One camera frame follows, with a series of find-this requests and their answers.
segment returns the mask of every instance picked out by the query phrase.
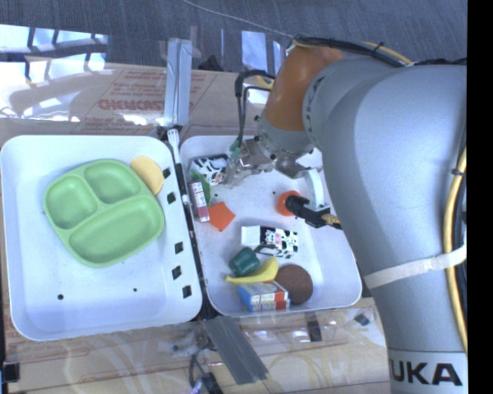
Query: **white tray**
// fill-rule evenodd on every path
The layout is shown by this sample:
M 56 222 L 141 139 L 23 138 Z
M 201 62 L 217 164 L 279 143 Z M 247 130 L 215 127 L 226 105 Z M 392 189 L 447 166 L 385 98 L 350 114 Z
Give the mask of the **white tray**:
M 193 158 L 226 153 L 235 136 L 196 136 L 187 139 L 181 147 L 181 158 L 187 168 Z M 302 158 L 304 166 L 321 165 L 321 153 L 315 150 Z M 324 183 L 325 202 L 331 204 Z M 195 222 L 196 238 L 200 251 L 203 274 L 207 282 L 210 302 L 223 315 L 241 317 L 253 314 L 239 300 L 234 284 L 224 280 L 231 274 L 229 260 L 242 248 L 243 226 L 266 225 L 296 231 L 299 238 L 298 252 L 290 259 L 278 259 L 279 265 L 295 263 L 306 269 L 314 284 L 312 297 L 302 305 L 291 305 L 287 312 L 342 308 L 353 305 L 360 299 L 362 281 L 347 238 L 342 231 L 332 227 L 315 229 L 302 219 L 285 217 L 276 209 L 280 194 L 297 190 L 307 197 L 303 179 L 291 180 L 273 171 L 268 174 L 249 176 L 240 186 L 228 188 L 219 184 L 212 186 L 212 203 L 223 201 L 236 214 L 224 231 L 219 231 L 208 222 Z M 268 256 L 258 254 L 261 261 Z
M 139 155 L 171 172 L 158 194 L 164 232 L 121 263 L 106 268 L 80 263 L 44 215 L 46 186 L 83 163 L 114 158 L 129 164 Z M 37 341 L 79 337 L 181 323 L 197 315 L 202 294 L 165 144 L 140 136 L 23 135 L 4 144 L 0 168 L 11 314 L 23 336 Z M 176 198 L 171 204 L 170 193 Z M 174 279 L 177 267 L 181 274 Z

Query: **black square hole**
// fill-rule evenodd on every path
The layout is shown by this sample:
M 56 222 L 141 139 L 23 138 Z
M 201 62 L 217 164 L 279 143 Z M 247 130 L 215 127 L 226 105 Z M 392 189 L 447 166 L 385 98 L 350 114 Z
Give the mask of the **black square hole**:
M 190 286 L 184 286 L 182 288 L 182 297 L 187 298 L 190 295 L 191 295 L 191 287 Z
M 181 266 L 177 266 L 174 270 L 172 270 L 173 280 L 177 279 L 179 276 L 181 276 Z

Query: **white wire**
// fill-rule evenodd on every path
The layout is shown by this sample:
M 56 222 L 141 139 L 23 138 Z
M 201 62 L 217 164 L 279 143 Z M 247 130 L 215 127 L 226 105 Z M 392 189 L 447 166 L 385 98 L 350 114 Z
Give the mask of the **white wire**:
M 244 22 L 244 23 L 247 23 L 248 25 L 255 26 L 256 28 L 260 28 L 262 30 L 266 30 L 268 32 L 272 32 L 273 34 L 278 34 L 278 35 L 286 36 L 286 37 L 289 37 L 289 38 L 292 38 L 293 37 L 293 35 L 287 34 L 287 33 L 282 32 L 280 30 L 273 30 L 271 28 L 268 28 L 266 26 L 260 25 L 258 23 L 252 22 L 252 21 L 249 21 L 247 19 L 242 19 L 241 17 L 237 17 L 237 16 L 233 16 L 233 15 L 228 15 L 227 13 L 222 13 L 220 11 L 215 11 L 215 10 L 209 9 L 208 7 L 200 6 L 199 4 L 196 4 L 194 2 L 191 2 L 190 0 L 179 0 L 179 1 L 184 2 L 185 4 L 187 4 L 189 6 L 195 7 L 196 9 L 199 9 L 199 10 L 202 10 L 202 11 L 207 11 L 208 13 L 212 13 L 213 15 L 223 16 L 223 17 L 227 17 L 228 19 L 233 19 L 235 21 Z

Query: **banana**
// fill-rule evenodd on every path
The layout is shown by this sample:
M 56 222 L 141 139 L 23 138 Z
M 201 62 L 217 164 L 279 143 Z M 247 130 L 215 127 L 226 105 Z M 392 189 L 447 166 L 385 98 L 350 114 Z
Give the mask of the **banana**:
M 278 274 L 278 269 L 278 259 L 275 257 L 270 257 L 255 272 L 242 277 L 226 276 L 224 280 L 235 283 L 236 285 L 243 283 L 267 282 L 275 279 Z

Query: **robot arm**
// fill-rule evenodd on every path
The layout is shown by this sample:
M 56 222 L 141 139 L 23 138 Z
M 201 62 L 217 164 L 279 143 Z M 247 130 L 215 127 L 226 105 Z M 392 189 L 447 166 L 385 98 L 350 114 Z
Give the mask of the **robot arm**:
M 449 188 L 465 173 L 467 68 L 398 62 L 296 47 L 275 78 L 256 150 L 292 178 L 303 154 L 321 151 L 380 312 L 392 393 L 465 393 L 467 331 L 449 295 L 463 255 L 442 256 L 457 248 L 442 229 Z

